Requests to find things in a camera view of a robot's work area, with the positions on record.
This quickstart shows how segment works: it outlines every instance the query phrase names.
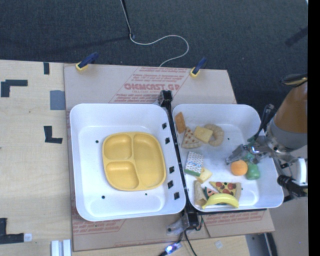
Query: table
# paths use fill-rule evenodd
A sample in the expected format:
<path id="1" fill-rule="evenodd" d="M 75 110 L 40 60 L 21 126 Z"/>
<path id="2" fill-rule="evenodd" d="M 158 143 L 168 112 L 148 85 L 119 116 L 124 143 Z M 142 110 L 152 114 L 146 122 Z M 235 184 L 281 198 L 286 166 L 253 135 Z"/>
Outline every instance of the table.
<path id="1" fill-rule="evenodd" d="M 0 245 L 0 255 L 50 255 L 54 240 L 72 239 L 66 111 L 51 110 L 50 92 L 64 91 L 64 64 L 0 61 L 0 218 L 7 234 L 30 233 L 32 241 Z M 27 80 L 16 86 L 12 80 Z M 61 143 L 46 143 L 44 126 Z M 248 256 L 244 235 L 191 241 L 198 255 Z M 168 243 L 72 252 L 81 255 L 158 255 Z M 175 255 L 192 255 L 186 241 Z"/>

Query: toy donut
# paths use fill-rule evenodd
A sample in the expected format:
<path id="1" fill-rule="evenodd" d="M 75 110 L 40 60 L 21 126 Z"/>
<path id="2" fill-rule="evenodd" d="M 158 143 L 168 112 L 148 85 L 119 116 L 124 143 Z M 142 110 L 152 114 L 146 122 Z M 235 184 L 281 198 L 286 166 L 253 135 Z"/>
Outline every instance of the toy donut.
<path id="1" fill-rule="evenodd" d="M 222 130 L 220 126 L 211 124 L 211 123 L 206 124 L 204 128 L 207 128 L 213 131 L 212 137 L 214 139 L 210 139 L 208 143 L 213 147 L 217 147 L 221 145 L 221 143 L 224 141 L 224 136 L 225 136 L 224 130 Z"/>

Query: blue clamp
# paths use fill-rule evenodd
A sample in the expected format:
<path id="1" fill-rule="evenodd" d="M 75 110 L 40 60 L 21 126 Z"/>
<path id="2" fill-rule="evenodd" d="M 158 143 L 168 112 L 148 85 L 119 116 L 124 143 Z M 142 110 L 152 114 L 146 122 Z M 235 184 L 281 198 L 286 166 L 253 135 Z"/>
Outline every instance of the blue clamp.
<path id="1" fill-rule="evenodd" d="M 77 63 L 75 67 L 77 70 L 83 71 L 88 67 L 88 64 L 94 63 L 98 57 L 99 57 L 99 54 L 97 52 L 91 53 L 83 61 Z"/>
<path id="2" fill-rule="evenodd" d="M 200 69 L 204 69 L 206 64 L 207 64 L 207 59 L 203 57 L 198 62 L 198 64 L 193 69 L 191 69 L 190 76 L 192 76 L 193 78 L 196 78 L 199 75 Z"/>

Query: yellow bowl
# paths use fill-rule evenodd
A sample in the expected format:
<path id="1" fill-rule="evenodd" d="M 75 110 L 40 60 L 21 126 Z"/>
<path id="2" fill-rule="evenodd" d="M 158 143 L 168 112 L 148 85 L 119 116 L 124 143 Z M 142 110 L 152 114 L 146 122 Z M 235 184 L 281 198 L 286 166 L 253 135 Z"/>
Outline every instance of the yellow bowl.
<path id="1" fill-rule="evenodd" d="M 151 190 L 166 179 L 166 164 L 158 140 L 146 132 L 120 132 L 102 145 L 104 173 L 122 191 Z"/>

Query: toy banana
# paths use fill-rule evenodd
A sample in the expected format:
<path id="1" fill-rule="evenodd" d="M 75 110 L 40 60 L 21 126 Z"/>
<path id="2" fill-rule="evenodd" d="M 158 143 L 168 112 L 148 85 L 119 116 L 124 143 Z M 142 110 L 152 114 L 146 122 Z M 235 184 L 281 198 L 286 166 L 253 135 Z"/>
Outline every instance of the toy banana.
<path id="1" fill-rule="evenodd" d="M 207 202 L 202 206 L 202 209 L 206 208 L 207 206 L 221 204 L 221 203 L 231 205 L 235 208 L 239 207 L 239 202 L 233 195 L 230 195 L 227 193 L 218 193 L 218 194 L 211 195 L 208 198 Z"/>

